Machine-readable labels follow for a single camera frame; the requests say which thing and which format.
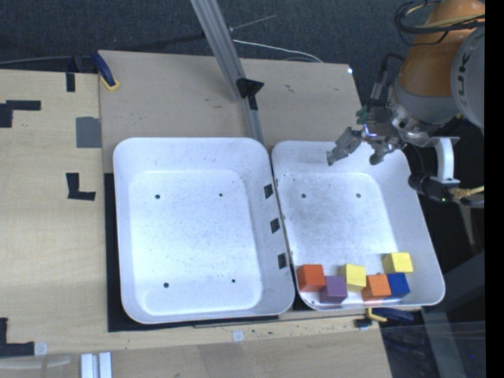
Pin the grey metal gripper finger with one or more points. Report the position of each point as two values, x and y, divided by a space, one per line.
346 142
380 155

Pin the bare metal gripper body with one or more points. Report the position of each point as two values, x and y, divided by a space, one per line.
384 130

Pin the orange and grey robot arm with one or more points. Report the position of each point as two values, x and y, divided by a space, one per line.
431 69

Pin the white plastic tray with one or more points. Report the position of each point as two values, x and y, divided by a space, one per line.
189 230
338 219

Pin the thin black and white rod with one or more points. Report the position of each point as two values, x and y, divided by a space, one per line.
256 124

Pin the yellow cube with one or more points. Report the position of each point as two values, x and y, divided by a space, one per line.
398 262
354 276

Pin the black block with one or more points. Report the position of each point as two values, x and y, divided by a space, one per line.
248 86

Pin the blue cube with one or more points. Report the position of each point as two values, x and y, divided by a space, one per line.
398 284

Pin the orange cube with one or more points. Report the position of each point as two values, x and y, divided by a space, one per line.
311 277
377 286

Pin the purple cube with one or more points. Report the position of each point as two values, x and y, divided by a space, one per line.
334 290

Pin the pale wood board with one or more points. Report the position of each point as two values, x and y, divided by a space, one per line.
169 104

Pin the black cylinder on white bracket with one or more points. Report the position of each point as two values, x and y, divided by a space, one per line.
445 160

